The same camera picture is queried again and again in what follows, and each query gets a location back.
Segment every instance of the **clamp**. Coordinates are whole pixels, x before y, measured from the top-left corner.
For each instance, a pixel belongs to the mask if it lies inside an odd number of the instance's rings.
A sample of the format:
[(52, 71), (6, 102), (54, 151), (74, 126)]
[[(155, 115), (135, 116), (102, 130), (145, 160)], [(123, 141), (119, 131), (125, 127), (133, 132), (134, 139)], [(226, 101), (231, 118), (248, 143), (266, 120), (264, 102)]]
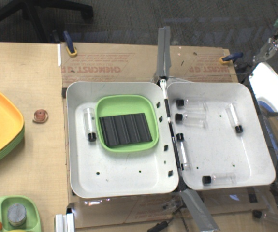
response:
[(230, 54), (230, 55), (228, 55), (226, 57), (221, 57), (219, 59), (219, 62), (221, 64), (229, 64), (230, 61), (232, 60), (232, 62), (234, 63), (238, 58), (243, 57), (243, 55), (244, 55), (243, 52), (232, 53), (232, 54)]
[(72, 39), (67, 31), (63, 32), (63, 38), (65, 39), (65, 42), (67, 44), (67, 52), (71, 57), (75, 57), (77, 55), (77, 50), (73, 45)]

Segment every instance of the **clear test tube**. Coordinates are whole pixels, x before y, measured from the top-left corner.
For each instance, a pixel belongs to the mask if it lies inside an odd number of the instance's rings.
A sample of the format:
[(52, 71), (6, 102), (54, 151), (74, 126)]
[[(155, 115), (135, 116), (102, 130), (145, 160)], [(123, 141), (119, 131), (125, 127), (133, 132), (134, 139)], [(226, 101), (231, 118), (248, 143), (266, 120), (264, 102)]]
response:
[(206, 103), (204, 101), (195, 101), (195, 98), (177, 99), (176, 106), (193, 113), (205, 113), (206, 111)]
[(175, 115), (176, 122), (182, 122), (186, 126), (206, 127), (206, 115), (195, 113), (183, 113)]
[(231, 185), (236, 184), (235, 173), (218, 173), (202, 177), (204, 185)]
[(190, 168), (190, 162), (189, 162), (188, 156), (187, 156), (187, 147), (186, 147), (186, 143), (185, 143), (185, 139), (184, 139), (184, 134), (178, 133), (176, 135), (176, 141), (178, 144), (180, 161), (181, 161), (181, 164), (183, 164), (183, 170), (186, 168)]
[(253, 210), (252, 214), (254, 219), (278, 224), (278, 214), (274, 214), (268, 211), (260, 211), (260, 210)]
[(94, 109), (91, 107), (83, 110), (84, 130), (90, 142), (96, 141), (96, 118)]
[(239, 121), (238, 115), (236, 113), (236, 109), (234, 107), (233, 103), (230, 103), (226, 107), (226, 112), (228, 114), (229, 120), (231, 125), (233, 126), (234, 130), (236, 133), (242, 133), (243, 132), (243, 127), (241, 125), (241, 122)]

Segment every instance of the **green tray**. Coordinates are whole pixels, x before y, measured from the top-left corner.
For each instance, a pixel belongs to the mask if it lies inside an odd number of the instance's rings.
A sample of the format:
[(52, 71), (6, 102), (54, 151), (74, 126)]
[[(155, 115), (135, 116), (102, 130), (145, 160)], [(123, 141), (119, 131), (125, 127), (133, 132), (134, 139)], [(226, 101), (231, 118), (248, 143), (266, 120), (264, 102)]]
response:
[[(26, 222), (18, 227), (9, 224), (7, 216), (9, 207), (15, 203), (24, 205), (27, 213)], [(30, 198), (21, 195), (0, 197), (0, 222), (2, 223), (2, 232), (18, 229), (27, 232), (41, 232), (40, 216), (35, 203)]]
[(7, 154), (9, 154), (24, 138), (25, 134), (25, 126), (23, 126), (20, 133), (10, 142), (8, 143), (2, 150), (0, 150), (0, 160), (4, 158)]
[[(148, 128), (152, 136), (152, 141), (131, 145), (118, 145), (108, 147), (105, 145), (100, 126), (100, 117), (116, 116), (126, 114), (144, 113)], [(134, 152), (152, 148), (159, 139), (159, 131), (156, 114), (152, 103), (141, 95), (112, 95), (101, 98), (95, 109), (96, 126), (98, 137), (102, 146), (113, 152)]]

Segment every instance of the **chair wheel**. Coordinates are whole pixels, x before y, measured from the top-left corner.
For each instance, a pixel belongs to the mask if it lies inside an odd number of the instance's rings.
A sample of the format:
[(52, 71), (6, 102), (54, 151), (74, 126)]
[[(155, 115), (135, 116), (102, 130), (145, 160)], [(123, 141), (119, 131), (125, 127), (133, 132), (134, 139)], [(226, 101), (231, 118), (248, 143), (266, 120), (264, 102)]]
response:
[(93, 10), (83, 11), (81, 10), (82, 19), (91, 19), (94, 16)]

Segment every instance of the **black vial cap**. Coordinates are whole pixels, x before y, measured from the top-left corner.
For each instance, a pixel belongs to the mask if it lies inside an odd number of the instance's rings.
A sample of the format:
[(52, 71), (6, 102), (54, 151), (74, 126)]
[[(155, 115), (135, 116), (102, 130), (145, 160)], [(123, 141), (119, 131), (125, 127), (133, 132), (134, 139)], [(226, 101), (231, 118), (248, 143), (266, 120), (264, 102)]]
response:
[(96, 133), (91, 132), (91, 133), (88, 134), (88, 140), (89, 140), (90, 142), (95, 142), (96, 139), (97, 139)]
[(184, 106), (184, 100), (183, 99), (176, 100), (176, 106)]
[(176, 140), (177, 140), (178, 142), (184, 141), (184, 134), (178, 133), (178, 134), (176, 135)]
[(262, 211), (253, 210), (253, 217), (254, 217), (254, 218), (260, 219), (262, 215), (263, 215)]
[(203, 184), (211, 184), (212, 183), (212, 178), (211, 178), (211, 176), (203, 176), (202, 177), (202, 183)]
[(176, 121), (182, 121), (183, 120), (183, 115), (182, 114), (176, 114), (175, 119), (176, 119)]
[(235, 127), (235, 132), (236, 133), (242, 133), (243, 132), (243, 127), (242, 126), (236, 126)]

